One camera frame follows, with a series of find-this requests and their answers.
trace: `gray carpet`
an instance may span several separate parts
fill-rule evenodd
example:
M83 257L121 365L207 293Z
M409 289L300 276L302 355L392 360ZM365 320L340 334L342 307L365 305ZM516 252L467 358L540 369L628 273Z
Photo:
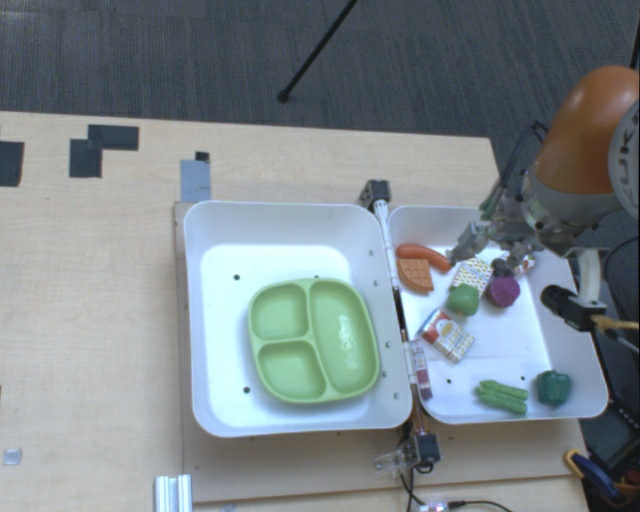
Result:
M362 0L279 104L345 4L0 0L0 110L485 136L502 167L517 134L534 119L550 123L582 75L629 64L640 7ZM637 234L620 213L584 239L613 247ZM627 244L609 269L635 320L637 248Z

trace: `silver metal object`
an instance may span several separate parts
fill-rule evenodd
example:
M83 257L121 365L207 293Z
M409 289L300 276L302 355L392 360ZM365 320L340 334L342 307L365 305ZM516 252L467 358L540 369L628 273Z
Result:
M17 466L22 462L22 448L7 448L2 454L2 464Z
M156 477L154 484L155 512L192 512L191 475Z

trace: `green toy fruit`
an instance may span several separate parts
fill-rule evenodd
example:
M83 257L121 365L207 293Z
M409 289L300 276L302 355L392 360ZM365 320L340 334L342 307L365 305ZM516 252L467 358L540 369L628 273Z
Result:
M462 283L451 290L446 305L451 312L458 315L475 315L480 305L478 290L473 286Z

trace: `wooden tabletop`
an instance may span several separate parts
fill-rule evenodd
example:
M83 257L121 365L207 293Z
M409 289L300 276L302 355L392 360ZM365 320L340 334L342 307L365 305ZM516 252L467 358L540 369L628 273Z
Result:
M101 178L70 178L70 140L87 139L89 124L137 126L139 149L105 150ZM0 466L7 511L152 510L154 478L189 470L180 160L208 152L212 196L228 200L353 203L367 180L386 179L392 207L473 207L497 177L480 138L1 112L0 141L25 144L19 186L0 187L0 451L23 453ZM577 421L433 428L443 461L416 482L425 501L587 509L561 460L584 450ZM304 471L266 460L249 468L236 445L211 440L222 458L205 461L215 482L194 477L195 508L403 510L398 480L376 478L369 463L397 433L350 435L341 443L354 457L343 465L335 438L278 441L328 454Z

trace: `green divided plate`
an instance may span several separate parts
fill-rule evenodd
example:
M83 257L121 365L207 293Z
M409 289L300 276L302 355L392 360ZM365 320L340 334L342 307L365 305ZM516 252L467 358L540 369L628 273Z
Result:
M277 398L319 403L364 393L380 357L360 294L335 279L300 279L260 290L249 335L262 383Z

